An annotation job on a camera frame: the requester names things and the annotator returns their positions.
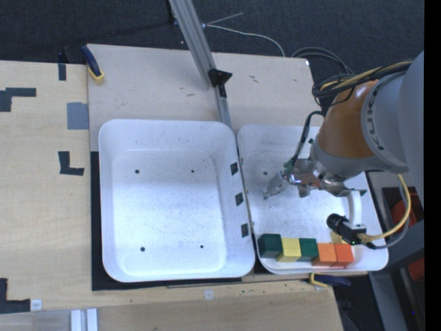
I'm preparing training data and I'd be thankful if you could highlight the white plastic tray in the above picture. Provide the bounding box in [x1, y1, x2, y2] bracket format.
[98, 118, 257, 283]
[236, 123, 390, 276]

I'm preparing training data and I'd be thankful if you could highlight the pale wood board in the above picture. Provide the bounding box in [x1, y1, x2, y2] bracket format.
[86, 43, 371, 284]

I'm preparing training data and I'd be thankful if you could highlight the dark green cube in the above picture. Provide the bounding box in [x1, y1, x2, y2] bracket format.
[257, 233, 284, 259]

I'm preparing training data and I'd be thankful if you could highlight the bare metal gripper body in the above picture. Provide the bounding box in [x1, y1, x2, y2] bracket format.
[283, 157, 349, 197]

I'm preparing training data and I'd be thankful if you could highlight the black cylinder on white bracket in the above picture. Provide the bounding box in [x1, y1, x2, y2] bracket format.
[326, 190, 368, 246]

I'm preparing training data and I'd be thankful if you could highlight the yellow cube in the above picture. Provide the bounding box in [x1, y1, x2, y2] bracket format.
[276, 237, 302, 263]

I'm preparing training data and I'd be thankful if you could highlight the orange cube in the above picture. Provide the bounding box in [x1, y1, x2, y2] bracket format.
[330, 243, 356, 268]
[311, 242, 338, 268]

